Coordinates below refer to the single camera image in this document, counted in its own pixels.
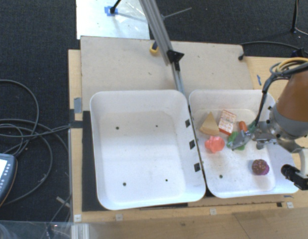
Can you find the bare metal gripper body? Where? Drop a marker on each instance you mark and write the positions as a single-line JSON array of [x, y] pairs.
[[270, 132]]

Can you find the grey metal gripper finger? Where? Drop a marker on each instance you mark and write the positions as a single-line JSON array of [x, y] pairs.
[[240, 140], [263, 143]]

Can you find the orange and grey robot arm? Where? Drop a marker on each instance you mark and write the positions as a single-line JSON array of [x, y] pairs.
[[294, 96]]

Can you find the green leafy toy vegetable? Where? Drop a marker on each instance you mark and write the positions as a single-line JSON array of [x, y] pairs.
[[233, 136]]

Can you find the orange sausage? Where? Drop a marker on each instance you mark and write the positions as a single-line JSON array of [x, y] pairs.
[[242, 126]]

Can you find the red and white carton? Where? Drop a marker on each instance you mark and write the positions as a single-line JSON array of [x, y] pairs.
[[227, 122]]

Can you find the purple grapes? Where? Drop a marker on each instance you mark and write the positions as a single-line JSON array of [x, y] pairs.
[[260, 167]]

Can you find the pink toy food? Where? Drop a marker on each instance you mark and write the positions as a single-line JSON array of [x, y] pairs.
[[214, 144]]

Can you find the yellow cheese wedge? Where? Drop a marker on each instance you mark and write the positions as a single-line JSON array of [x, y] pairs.
[[210, 126]]

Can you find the white plastic tray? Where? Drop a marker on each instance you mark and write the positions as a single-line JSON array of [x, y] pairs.
[[233, 175], [141, 153]]

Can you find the thin black rod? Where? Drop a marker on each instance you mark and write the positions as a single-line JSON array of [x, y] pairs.
[[196, 143]]

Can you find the pale flat board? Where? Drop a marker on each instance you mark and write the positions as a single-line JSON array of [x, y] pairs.
[[124, 63]]

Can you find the black cylinder on white bracket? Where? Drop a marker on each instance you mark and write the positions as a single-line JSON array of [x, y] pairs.
[[296, 174]]

